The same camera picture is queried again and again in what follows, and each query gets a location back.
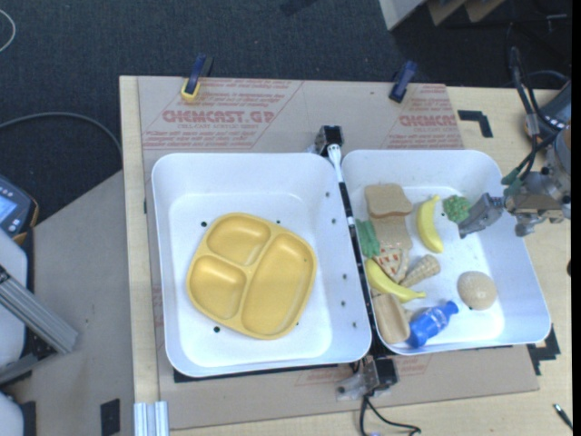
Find brown cardboard board red print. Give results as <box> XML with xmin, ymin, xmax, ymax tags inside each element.
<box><xmin>135</xmin><ymin>75</ymin><xmax>541</xmax><ymax>431</ymax></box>

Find green broccoli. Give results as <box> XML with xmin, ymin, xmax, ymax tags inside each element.
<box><xmin>441</xmin><ymin>193</ymin><xmax>474</xmax><ymax>224</ymax></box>

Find black pen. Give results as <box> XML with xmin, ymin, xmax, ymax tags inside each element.
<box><xmin>552</xmin><ymin>402</ymin><xmax>573</xmax><ymax>431</ymax></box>

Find thin black and white rod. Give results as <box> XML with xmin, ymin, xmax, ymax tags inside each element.
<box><xmin>327</xmin><ymin>144</ymin><xmax>379</xmax><ymax>359</ymax></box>

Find white plastic tray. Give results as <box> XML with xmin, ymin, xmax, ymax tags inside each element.
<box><xmin>150</xmin><ymin>152</ymin><xmax>374</xmax><ymax>378</ymax></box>
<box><xmin>340</xmin><ymin>148</ymin><xmax>553</xmax><ymax>357</ymax></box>

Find green pea pods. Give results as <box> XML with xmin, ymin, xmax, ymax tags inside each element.
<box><xmin>354</xmin><ymin>217</ymin><xmax>381</xmax><ymax>259</ymax></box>

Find yellow banana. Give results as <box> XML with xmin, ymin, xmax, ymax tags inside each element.
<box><xmin>416</xmin><ymin>193</ymin><xmax>446</xmax><ymax>255</ymax></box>
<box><xmin>364</xmin><ymin>257</ymin><xmax>428</xmax><ymax>304</ymax></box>

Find black block with thin wires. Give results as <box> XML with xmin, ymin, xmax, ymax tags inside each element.
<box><xmin>314</xmin><ymin>124</ymin><xmax>345</xmax><ymax>154</ymax></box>
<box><xmin>335</xmin><ymin>355</ymin><xmax>400</xmax><ymax>401</ymax></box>

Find brown bread slice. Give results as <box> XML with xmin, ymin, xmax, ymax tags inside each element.
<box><xmin>363</xmin><ymin>183</ymin><xmax>415</xmax><ymax>220</ymax></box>

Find tan bread slice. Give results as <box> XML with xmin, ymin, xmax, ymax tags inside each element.
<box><xmin>371</xmin><ymin>214</ymin><xmax>415</xmax><ymax>253</ymax></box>

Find beige round bread roll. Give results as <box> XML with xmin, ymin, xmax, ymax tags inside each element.
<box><xmin>456</xmin><ymin>270</ymin><xmax>498</xmax><ymax>312</ymax></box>

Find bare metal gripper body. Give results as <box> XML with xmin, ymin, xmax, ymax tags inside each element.
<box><xmin>501</xmin><ymin>169</ymin><xmax>572</xmax><ymax>223</ymax></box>

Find orange pizza slice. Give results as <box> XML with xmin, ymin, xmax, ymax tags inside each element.
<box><xmin>373</xmin><ymin>244</ymin><xmax>410</xmax><ymax>284</ymax></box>

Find yellow divided plate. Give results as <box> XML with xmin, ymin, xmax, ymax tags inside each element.
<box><xmin>184</xmin><ymin>212</ymin><xmax>319</xmax><ymax>342</ymax></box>

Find pale yellow corn cob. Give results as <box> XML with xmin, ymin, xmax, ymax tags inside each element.
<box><xmin>399</xmin><ymin>253</ymin><xmax>442</xmax><ymax>289</ymax></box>

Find blue bottle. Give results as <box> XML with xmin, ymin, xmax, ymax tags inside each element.
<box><xmin>404</xmin><ymin>299</ymin><xmax>460</xmax><ymax>350</ymax></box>

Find tan hot dog bun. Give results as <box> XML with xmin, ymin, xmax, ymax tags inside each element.
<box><xmin>371</xmin><ymin>292</ymin><xmax>412</xmax><ymax>346</ymax></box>

